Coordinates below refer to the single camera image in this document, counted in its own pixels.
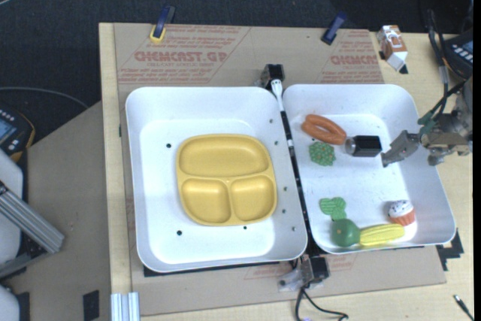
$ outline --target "green toy vegetable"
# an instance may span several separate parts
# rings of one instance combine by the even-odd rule
[[[375,246],[393,241],[404,235],[404,227],[398,223],[386,223],[360,229],[353,221],[342,219],[331,225],[331,239],[341,247],[353,244]]]
[[[319,207],[324,214],[331,216],[333,221],[342,220],[347,217],[346,211],[344,211],[346,201],[341,197],[323,198],[319,201]]]

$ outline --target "toy lime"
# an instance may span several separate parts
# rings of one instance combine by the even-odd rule
[[[396,240],[404,235],[404,227],[398,223],[386,223],[360,229],[348,219],[334,221],[331,225],[331,239],[341,247],[354,244],[376,246]]]

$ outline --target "cardboard sheet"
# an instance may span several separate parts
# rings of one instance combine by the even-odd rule
[[[142,86],[251,86],[267,64],[282,64],[285,87],[296,83],[383,83],[366,30],[341,29],[331,46],[324,29],[167,26],[150,42],[148,24],[114,24],[133,290],[141,314],[154,315],[291,300],[277,281],[288,262],[182,274],[146,275],[135,245],[134,200],[126,128],[127,95]],[[338,295],[444,283],[436,247],[327,255],[331,276],[311,295]]]
[[[31,321],[84,319],[85,304],[109,319],[103,134],[99,102],[28,149],[29,204],[65,235],[60,253],[38,257],[4,284],[29,293]]]

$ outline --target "white tray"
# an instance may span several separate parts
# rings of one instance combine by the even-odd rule
[[[138,255],[175,272],[293,260],[307,246],[298,190],[277,101],[258,87],[144,87],[126,102]],[[184,212],[175,157],[203,134],[244,134],[268,149],[277,182],[274,213],[247,226],[203,226]]]
[[[405,228],[403,238],[382,245],[416,247],[445,244],[455,234],[455,222],[437,169],[428,165],[428,151],[420,147],[404,161],[383,167],[380,156],[353,157],[336,146],[332,166],[319,166],[309,157],[313,139],[301,130],[307,114],[335,121],[348,136],[377,135],[383,151],[402,130],[417,133],[418,114],[411,96],[393,85],[294,85],[283,95],[289,118],[304,198],[314,241],[328,253],[350,253],[366,249],[343,248],[332,243],[331,217],[319,208],[321,198],[341,197],[346,214],[360,228],[389,223],[390,201],[409,199],[416,222]]]

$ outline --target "toy cupcake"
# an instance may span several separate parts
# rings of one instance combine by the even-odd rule
[[[416,220],[414,206],[406,199],[394,201],[389,205],[388,217],[392,222],[402,226],[410,225]]]

